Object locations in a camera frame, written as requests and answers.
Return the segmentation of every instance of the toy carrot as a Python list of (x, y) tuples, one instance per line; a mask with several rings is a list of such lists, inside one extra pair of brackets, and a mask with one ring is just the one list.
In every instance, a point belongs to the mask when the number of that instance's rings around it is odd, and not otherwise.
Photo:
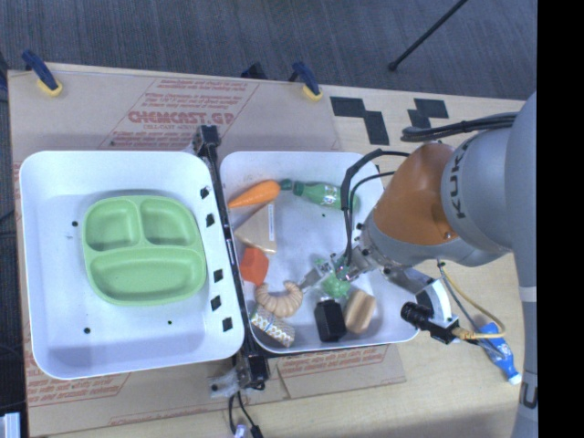
[(283, 181), (282, 186), (280, 186), (280, 183), (275, 180), (265, 180), (260, 182), (231, 200), (227, 204), (227, 207), (233, 209), (241, 206), (251, 206), (252, 204), (261, 204), (272, 201), (276, 199), (280, 190), (285, 190), (287, 188), (288, 182), (289, 181)]

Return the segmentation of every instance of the white plastic tray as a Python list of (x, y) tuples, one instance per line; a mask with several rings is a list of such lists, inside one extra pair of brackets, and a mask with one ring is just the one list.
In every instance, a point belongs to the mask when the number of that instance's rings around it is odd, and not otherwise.
[[(340, 185), (345, 171), (362, 156), (352, 152), (234, 152), (221, 163), (221, 179), (227, 202), (251, 185), (263, 180), (300, 180), (303, 182), (326, 182)], [(379, 173), (369, 162), (353, 178), (351, 185), (359, 180)], [(381, 197), (383, 186), (380, 179), (365, 182), (356, 194), (360, 198), (360, 209), (354, 214), (354, 225), (362, 223)], [(234, 230), (259, 206), (235, 208), (230, 213)], [(284, 293), (284, 281), (300, 281), (313, 267), (317, 257), (327, 258), (331, 253), (340, 254), (347, 243), (343, 212), (329, 210), (306, 202), (282, 191), (275, 200), (275, 228), (277, 252), (269, 255), (266, 282), (270, 291)], [(359, 231), (354, 229), (353, 236)], [(238, 260), (241, 261), (245, 246), (235, 242)], [(248, 312), (255, 306), (252, 283), (243, 281)], [(265, 333), (252, 328), (255, 340), (264, 349), (275, 354), (291, 354), (313, 350), (339, 349), (404, 342), (417, 334), (417, 329), (401, 318), (405, 302), (414, 301), (410, 292), (388, 283), (380, 271), (361, 275), (355, 287), (365, 290), (377, 299), (377, 308), (369, 328), (360, 335), (348, 333), (339, 342), (321, 342), (314, 317), (314, 308), (319, 301), (318, 292), (309, 290), (300, 310), (286, 322), (296, 331), (294, 343), (286, 348)]]
[[(202, 189), (209, 192), (205, 198)], [(43, 151), (24, 161), (20, 190), (32, 349), (48, 375), (70, 380), (225, 359), (239, 350), (244, 327), (234, 278), (211, 176), (199, 158), (186, 152)], [(208, 274), (195, 295), (122, 307), (90, 287), (83, 216), (96, 201), (127, 193), (174, 198), (193, 212)], [(208, 215), (214, 217), (209, 227)], [(218, 271), (222, 278), (215, 282)]]

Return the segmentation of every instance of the toy croissant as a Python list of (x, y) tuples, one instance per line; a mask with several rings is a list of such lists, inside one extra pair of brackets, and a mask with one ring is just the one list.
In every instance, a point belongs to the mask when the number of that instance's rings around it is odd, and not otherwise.
[(264, 283), (255, 289), (255, 301), (279, 318), (291, 317), (300, 308), (303, 294), (300, 287), (292, 281), (286, 281), (284, 287), (288, 293), (276, 297), (267, 292), (268, 284)]

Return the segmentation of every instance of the gray floor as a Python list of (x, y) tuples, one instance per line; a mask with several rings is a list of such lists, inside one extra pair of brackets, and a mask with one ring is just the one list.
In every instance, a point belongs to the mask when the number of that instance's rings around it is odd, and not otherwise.
[[(0, 51), (15, 69), (26, 48), (46, 61), (230, 77), (259, 61), (271, 79), (302, 60), (321, 84), (527, 99), (537, 0), (469, 0), (387, 69), (458, 1), (0, 0)], [(0, 102), (0, 343), (19, 349), (9, 128)], [(23, 397), (22, 362), (0, 350), (0, 414), (23, 410), (2, 409)]]

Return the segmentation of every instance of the yellow cable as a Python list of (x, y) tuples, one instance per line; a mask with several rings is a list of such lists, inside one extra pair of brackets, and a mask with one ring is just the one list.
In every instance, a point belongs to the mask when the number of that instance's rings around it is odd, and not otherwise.
[(464, 300), (466, 300), (468, 303), (470, 303), (473, 307), (475, 307), (477, 310), (479, 310), (484, 315), (490, 317), (495, 322), (496, 327), (499, 331), (497, 333), (477, 333), (477, 332), (469, 331), (468, 329), (464, 329), (464, 328), (455, 328), (455, 329), (453, 329), (453, 334), (460, 339), (496, 339), (496, 338), (502, 338), (505, 335), (505, 331), (506, 331), (505, 325), (495, 315), (486, 311), (483, 307), (478, 305), (469, 296), (467, 296), (461, 290), (461, 288), (458, 285), (456, 285), (456, 283), (454, 283), (454, 281), (450, 278), (450, 276), (448, 276), (448, 273), (446, 273), (446, 270), (443, 267), (440, 268), (440, 271), (443, 273), (443, 276), (448, 281), (448, 283), (452, 287), (454, 287), (456, 292), (458, 292), (461, 295), (461, 297), (464, 298)]

